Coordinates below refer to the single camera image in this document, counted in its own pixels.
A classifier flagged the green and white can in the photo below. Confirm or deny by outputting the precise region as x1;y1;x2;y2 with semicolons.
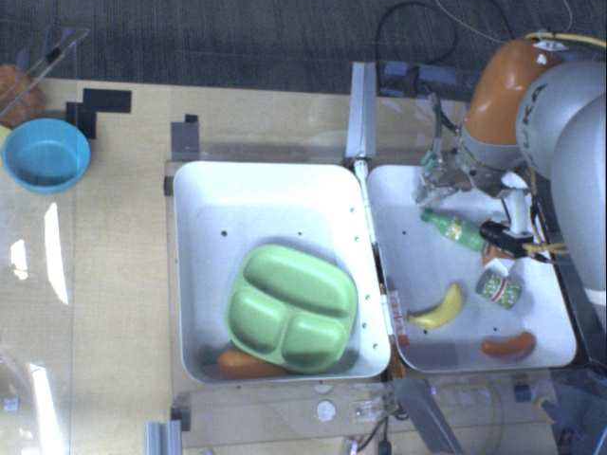
474;268;523;310

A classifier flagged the brown bread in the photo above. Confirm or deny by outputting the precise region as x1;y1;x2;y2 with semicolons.
0;63;47;130

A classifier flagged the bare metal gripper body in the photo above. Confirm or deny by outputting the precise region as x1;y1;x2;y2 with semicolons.
432;148;507;199

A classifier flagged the orange sausage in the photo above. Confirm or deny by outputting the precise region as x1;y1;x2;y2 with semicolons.
480;331;538;359

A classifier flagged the green plastic bottle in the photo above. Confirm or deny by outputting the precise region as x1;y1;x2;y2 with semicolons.
420;208;487;253

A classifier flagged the orange and white carton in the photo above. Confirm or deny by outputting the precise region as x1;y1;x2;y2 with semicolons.
480;243;517;275

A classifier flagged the orange carrot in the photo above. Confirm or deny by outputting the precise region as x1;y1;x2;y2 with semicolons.
200;348;289;381

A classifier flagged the white plastic tray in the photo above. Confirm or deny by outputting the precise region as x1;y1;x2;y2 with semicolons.
172;160;393;386
367;164;579;374

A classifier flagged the yellow banana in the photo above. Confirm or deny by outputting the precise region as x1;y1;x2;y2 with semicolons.
406;282;465;330

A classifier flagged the green divided plate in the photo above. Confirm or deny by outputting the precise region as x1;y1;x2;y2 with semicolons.
225;244;359;375

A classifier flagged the blue bowl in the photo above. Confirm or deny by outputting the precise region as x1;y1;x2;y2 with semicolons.
0;118;92;195

